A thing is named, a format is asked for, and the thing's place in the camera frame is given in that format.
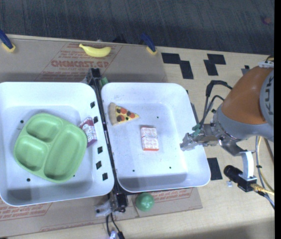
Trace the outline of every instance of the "black square marker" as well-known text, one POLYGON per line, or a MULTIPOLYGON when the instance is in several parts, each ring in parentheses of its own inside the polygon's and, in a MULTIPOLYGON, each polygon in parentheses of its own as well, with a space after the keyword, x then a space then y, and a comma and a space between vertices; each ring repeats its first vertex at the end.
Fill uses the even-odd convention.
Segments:
POLYGON ((184 79, 194 79, 189 61, 181 61, 180 69, 184 79))
POLYGON ((176 53, 162 53, 162 60, 165 64, 180 64, 180 56, 176 53))
POLYGON ((219 168, 217 158, 216 157, 207 158, 207 161, 208 161, 210 172, 211 172, 210 180, 211 181, 222 180, 222 175, 221 175, 221 172, 220 172, 220 168, 219 168))
POLYGON ((210 63, 217 65, 226 65, 224 55, 220 54, 207 54, 210 63))
POLYGON ((209 60, 204 60, 204 63, 205 63, 205 67, 206 67, 208 75, 210 75, 210 76, 218 75, 215 64, 210 63, 209 60))

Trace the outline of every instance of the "green sphere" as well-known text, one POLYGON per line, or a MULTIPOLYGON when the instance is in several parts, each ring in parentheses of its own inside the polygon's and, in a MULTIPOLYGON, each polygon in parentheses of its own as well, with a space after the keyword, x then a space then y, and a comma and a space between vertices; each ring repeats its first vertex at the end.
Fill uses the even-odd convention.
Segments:
POLYGON ((136 198, 136 207, 143 212, 149 211, 154 206, 154 197, 149 193, 141 193, 136 198))

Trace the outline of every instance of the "toy banana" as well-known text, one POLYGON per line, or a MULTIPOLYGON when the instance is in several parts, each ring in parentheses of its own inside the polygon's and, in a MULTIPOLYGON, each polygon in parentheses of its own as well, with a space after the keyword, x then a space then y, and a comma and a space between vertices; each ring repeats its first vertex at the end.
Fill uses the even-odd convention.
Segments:
POLYGON ((107 56, 112 49, 111 47, 94 48, 94 47, 90 47, 90 46, 84 46, 83 44, 80 44, 79 47, 84 49, 84 51, 87 55, 89 55, 91 57, 97 57, 97 58, 107 56))

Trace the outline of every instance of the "green plate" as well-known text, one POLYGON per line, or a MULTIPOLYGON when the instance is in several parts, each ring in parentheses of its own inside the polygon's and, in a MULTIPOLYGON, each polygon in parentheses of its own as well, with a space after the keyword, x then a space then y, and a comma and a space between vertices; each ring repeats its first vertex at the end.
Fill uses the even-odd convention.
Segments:
POLYGON ((32 116, 18 136, 13 155, 25 170, 52 182, 69 180, 79 168, 87 137, 78 126, 57 116, 32 116))

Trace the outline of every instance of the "toy pizza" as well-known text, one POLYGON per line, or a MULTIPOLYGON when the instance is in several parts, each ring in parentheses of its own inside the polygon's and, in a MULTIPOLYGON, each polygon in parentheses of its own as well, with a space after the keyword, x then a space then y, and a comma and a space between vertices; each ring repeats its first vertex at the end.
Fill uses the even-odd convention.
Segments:
POLYGON ((124 107, 120 107, 114 103, 109 105, 109 116, 112 125, 122 124, 139 118, 139 115, 133 113, 124 107))

